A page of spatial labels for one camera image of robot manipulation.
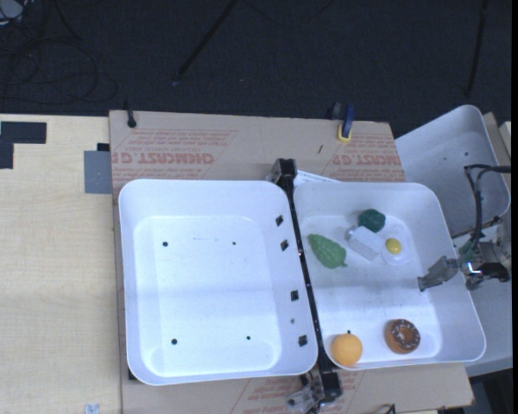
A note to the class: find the orange fruit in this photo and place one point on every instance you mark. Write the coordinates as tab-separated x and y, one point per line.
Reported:
347	349

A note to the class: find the brown doughnut with sprinkles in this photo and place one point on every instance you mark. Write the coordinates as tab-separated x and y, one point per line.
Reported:
402	336

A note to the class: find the white fried egg yellow yolk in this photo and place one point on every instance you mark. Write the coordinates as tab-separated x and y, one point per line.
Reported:
393	246

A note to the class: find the brown cardboard board red print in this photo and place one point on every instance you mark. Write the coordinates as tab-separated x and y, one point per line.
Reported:
250	145

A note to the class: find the dark green broccoli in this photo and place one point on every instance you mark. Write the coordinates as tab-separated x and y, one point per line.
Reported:
371	220

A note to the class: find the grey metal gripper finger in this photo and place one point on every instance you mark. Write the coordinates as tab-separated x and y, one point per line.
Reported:
441	271

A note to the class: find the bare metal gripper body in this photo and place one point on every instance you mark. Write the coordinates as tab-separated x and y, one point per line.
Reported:
488	253

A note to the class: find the thin black rod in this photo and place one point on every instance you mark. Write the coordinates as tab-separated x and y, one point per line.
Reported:
302	257

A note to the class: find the white plastic tray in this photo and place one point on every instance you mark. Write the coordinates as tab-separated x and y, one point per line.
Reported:
207	300
371	300

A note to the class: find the white paper sheet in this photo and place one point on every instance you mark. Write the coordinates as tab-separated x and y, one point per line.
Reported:
315	177

